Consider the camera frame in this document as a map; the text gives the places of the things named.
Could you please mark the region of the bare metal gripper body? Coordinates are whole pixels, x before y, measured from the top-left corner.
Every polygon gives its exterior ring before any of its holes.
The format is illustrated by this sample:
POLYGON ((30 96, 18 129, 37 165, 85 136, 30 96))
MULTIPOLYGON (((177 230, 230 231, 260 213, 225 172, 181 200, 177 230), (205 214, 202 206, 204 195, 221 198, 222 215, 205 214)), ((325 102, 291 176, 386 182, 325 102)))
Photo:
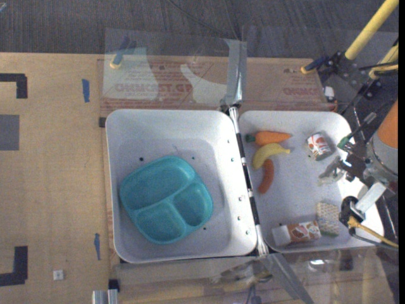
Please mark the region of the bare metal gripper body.
POLYGON ((365 186, 383 183, 378 162, 371 156, 360 157, 356 153, 348 153, 345 160, 339 161, 339 168, 346 173, 349 182, 357 178, 365 186))

